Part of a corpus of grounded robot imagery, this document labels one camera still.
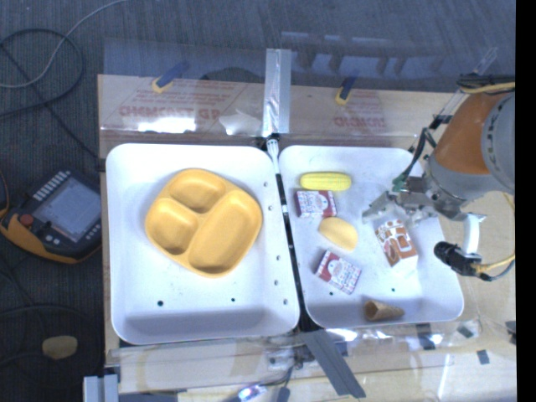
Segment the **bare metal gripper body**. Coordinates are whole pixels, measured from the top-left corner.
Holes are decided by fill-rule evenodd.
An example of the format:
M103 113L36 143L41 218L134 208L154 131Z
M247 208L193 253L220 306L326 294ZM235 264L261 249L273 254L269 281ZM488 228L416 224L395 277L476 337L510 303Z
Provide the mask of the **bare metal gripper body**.
M469 176L398 176L393 180L395 202L403 209L422 209L425 217L442 215L453 221L466 217L461 209L473 200Z

